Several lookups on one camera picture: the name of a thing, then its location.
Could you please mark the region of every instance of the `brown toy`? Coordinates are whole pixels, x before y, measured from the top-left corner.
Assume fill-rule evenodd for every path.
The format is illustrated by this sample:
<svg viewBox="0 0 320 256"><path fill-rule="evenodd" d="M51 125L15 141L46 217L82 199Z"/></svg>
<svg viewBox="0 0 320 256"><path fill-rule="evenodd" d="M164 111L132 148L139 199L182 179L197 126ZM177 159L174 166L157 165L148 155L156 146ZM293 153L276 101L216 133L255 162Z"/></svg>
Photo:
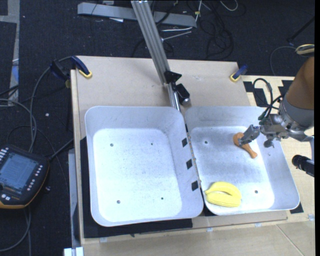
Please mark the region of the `brown toy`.
<svg viewBox="0 0 320 256"><path fill-rule="evenodd" d="M241 139L243 136L244 136L244 134L242 132L238 132L235 135L233 135L234 144L237 145L238 147L244 149L245 151L247 151L250 154L251 158L253 158L253 159L256 158L258 156L258 154L251 149L249 144L244 144L242 146L239 146L238 139Z"/></svg>

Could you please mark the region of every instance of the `yellow banana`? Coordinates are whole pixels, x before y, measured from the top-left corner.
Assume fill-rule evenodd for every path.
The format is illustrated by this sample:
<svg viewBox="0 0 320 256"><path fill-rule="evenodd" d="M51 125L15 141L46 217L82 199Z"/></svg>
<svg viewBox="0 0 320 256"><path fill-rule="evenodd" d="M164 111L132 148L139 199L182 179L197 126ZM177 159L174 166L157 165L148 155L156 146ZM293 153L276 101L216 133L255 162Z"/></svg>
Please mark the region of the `yellow banana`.
<svg viewBox="0 0 320 256"><path fill-rule="evenodd" d="M226 193L220 193L218 191L207 194L206 200L211 204L225 207L238 207L241 204L241 199L239 197Z"/></svg>
<svg viewBox="0 0 320 256"><path fill-rule="evenodd" d="M235 185L229 182L225 182L225 181L215 182L211 185L211 187L208 190L204 191L204 193L208 195L209 193L215 192L215 191L225 192L235 198L239 198L239 199L242 198L240 190Z"/></svg>

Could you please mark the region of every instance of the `black floor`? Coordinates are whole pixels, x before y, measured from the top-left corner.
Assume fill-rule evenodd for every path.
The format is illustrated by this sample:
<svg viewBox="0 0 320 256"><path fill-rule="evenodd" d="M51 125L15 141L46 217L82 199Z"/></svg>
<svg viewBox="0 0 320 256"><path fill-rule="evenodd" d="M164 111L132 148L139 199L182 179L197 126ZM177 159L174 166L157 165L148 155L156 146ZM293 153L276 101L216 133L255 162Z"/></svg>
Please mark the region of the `black floor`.
<svg viewBox="0 0 320 256"><path fill-rule="evenodd" d="M0 0L0 15L7 13ZM72 55L149 58L136 21L117 22L108 18L77 15L81 0L21 0L19 37L19 102L30 107L34 87L55 59ZM156 1L155 11L193 15L199 1ZM248 75L295 76L306 60L294 53L304 44L315 43L312 22L289 44L293 36L315 15L315 0L238 0L238 8L229 11L220 1L203 1L211 8L201 7L198 28L192 33L166 40L169 59L232 61L248 65ZM230 9L233 0L223 1ZM129 7L129 1L118 1ZM158 26L159 30L172 26ZM0 94L9 88L15 26L0 22ZM181 32L160 32L163 38ZM63 62L71 68L67 60ZM45 75L34 99L33 114L38 136L33 147L37 154L50 156L73 137L69 112L70 90L64 81ZM30 145L29 114L21 107L0 107L0 144L7 141L27 150ZM60 256L71 246L68 149L55 158L50 167L47 186L31 204L30 228L33 256ZM0 210L0 250L16 243L26 230L23 210ZM3 256L28 255L26 238L16 248L0 252Z"/></svg>

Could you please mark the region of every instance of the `robotic arm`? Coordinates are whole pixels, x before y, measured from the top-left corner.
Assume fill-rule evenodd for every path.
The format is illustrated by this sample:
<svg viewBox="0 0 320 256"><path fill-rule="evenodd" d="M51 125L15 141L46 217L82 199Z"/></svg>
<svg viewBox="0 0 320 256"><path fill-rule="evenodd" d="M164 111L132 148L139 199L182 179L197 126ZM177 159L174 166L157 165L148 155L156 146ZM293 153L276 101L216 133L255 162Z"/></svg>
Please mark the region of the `robotic arm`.
<svg viewBox="0 0 320 256"><path fill-rule="evenodd" d="M265 147L273 146L273 140L281 141L289 137L300 142L310 142L312 159L296 155L293 165L315 176L315 137L307 136L305 131L314 126L315 109L315 57L310 57L302 65L289 90L280 102L277 114L262 118L260 126L250 125L239 139L239 145L255 140L260 133L266 136Z"/></svg>

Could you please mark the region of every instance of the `table top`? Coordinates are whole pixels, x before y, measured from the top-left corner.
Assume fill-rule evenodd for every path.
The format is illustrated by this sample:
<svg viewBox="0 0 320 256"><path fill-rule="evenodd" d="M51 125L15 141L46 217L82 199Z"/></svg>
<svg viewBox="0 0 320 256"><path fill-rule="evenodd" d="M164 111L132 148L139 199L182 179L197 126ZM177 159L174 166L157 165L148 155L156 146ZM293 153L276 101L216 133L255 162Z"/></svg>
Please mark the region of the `table top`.
<svg viewBox="0 0 320 256"><path fill-rule="evenodd" d="M95 56L79 56L86 64L88 69L92 71L92 78L87 79L79 72L72 70L71 72L71 90L72 90L72 109L73 109L73 128L75 141L76 155L76 172L77 172L77 187L78 201L81 206L81 166L80 166L80 139L86 136L84 116L86 111L93 106L169 106L168 91L164 85L161 85L160 79L152 62L152 59L143 58L118 58L118 57L95 57ZM282 86L283 80L293 80L293 77L266 77L266 76L242 76L237 82L232 82L229 76L238 70L236 62L226 61L198 61L198 60L168 60L170 68L173 72L182 74L182 77L177 83L182 83L190 93L191 105L181 108L181 113L192 106L255 106L254 96L251 92L247 93L243 81L253 82L257 77L263 77L270 82L273 88L274 97L280 95L279 87ZM265 90L265 96L268 99L268 91L265 86L256 84L257 88ZM301 143L291 138L281 142L286 160L288 163L294 155L300 154L309 157L311 155L310 145ZM217 232L221 239L224 236L231 236L231 231L236 230L240 236L248 238L253 243L259 239L259 236L266 238L275 238L279 236L277 243L286 241L286 236L295 234L294 230L302 225L305 227L305 237L310 238L313 242L313 224L309 222L310 216L315 214L315 191L314 178L305 174L301 170L296 170L293 165L289 165L292 176L296 183L300 194L300 201L304 212L291 214L289 211L273 211L259 212L248 214L236 214L230 216L215 216L205 217L199 216L192 219L193 228L191 230L177 230L170 232L158 232L153 234L138 234L135 238L130 235L122 235L117 237L108 237L108 245L101 244L99 239L84 238L83 227L81 224L82 207L79 207L80 219L80 240L84 247L85 255L113 255L111 252L119 246L123 246L123 253L118 251L117 255L127 255L125 247L134 247L142 244L145 250L136 250L130 255L149 255L148 248L155 243L155 239L161 242L157 243L154 252L158 255L163 255L160 249L163 243L172 243L171 250L175 252L176 246L184 239L192 241L192 243L204 243L206 249L204 255L211 255L212 246L208 243L212 240L212 235L206 231L211 231L214 227L214 232ZM300 223L296 226L286 226L292 223ZM255 227L263 226L265 229L258 230ZM240 241L234 238L235 245L240 246ZM296 244L288 244L288 252L292 255L297 253ZM233 253L229 255L237 255L237 249L234 248ZM190 249L190 254L193 255L193 249Z"/></svg>

